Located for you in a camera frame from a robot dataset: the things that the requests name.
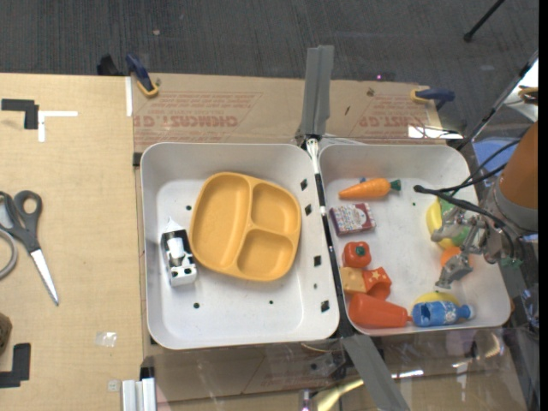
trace yellow plate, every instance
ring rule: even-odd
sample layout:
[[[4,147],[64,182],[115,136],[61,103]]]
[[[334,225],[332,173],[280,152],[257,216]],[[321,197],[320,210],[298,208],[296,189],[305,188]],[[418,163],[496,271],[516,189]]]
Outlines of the yellow plate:
[[[200,265],[247,280],[276,280],[295,259],[301,208],[274,183],[220,172],[202,186],[188,234]]]

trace toy tomato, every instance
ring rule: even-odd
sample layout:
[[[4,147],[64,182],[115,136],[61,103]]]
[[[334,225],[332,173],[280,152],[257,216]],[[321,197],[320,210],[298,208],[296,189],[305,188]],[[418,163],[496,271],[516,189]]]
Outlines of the toy tomato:
[[[371,252],[367,242],[348,242],[342,251],[342,265],[363,268],[371,263]]]

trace black pole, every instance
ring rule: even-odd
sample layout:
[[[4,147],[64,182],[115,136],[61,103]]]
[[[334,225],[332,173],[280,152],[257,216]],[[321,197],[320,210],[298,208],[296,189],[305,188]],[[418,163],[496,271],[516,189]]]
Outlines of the black pole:
[[[487,21],[487,19],[495,12],[498,7],[503,4],[504,0],[498,0],[488,11],[487,13],[479,20],[472,29],[470,29],[470,32],[464,34],[464,40],[469,43],[472,41],[472,36],[476,33],[476,31]]]

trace blue soda bottle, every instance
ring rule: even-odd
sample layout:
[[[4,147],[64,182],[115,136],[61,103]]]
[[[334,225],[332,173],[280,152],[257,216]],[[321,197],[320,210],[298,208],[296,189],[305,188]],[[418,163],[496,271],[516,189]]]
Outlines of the blue soda bottle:
[[[457,306],[452,301],[427,301],[413,306],[411,317],[419,327],[453,325],[460,319],[470,319],[474,310],[469,305]]]

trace toy carrot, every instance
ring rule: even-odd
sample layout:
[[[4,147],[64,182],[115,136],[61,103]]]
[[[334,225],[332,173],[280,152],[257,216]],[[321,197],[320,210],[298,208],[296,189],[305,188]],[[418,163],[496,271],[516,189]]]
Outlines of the toy carrot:
[[[402,182],[400,180],[389,182],[386,178],[373,178],[341,190],[339,198],[342,200],[377,198],[385,196],[390,190],[402,190]]]

